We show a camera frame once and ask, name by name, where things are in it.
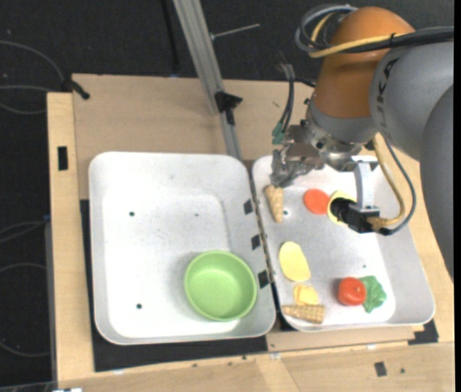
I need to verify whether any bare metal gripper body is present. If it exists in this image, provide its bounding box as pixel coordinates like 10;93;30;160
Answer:
281;123;364;173

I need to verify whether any tan waffle cone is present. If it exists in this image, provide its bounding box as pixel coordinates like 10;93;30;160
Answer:
264;184;286;225
281;303;326;325

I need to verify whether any orange round slice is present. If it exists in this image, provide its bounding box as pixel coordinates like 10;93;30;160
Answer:
303;188;332;216

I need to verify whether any yellow round slice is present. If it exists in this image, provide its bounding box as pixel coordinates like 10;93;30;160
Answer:
326;190;358;224

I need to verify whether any yellow oval slice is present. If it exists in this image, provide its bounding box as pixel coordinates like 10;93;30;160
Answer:
277;240;312;283

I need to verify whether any white plastic tray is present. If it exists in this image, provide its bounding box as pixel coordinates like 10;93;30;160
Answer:
88;150;277;346
250;154;437;333

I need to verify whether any yellow cheese slice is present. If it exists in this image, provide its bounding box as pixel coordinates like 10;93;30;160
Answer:
292;283;321;307

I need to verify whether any green bowl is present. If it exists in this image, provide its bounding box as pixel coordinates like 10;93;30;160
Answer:
183;249;259;323

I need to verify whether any red tomato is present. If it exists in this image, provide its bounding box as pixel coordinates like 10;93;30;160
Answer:
336;276;367;307

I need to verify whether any pale wood board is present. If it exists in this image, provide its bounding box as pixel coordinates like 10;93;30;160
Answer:
46;73;455;392

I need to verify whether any green lettuce leaf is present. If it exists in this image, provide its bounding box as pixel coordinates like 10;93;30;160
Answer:
357;274;388;314

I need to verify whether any black cylinder on white bracket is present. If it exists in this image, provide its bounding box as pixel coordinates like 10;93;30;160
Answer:
330;157;382;234

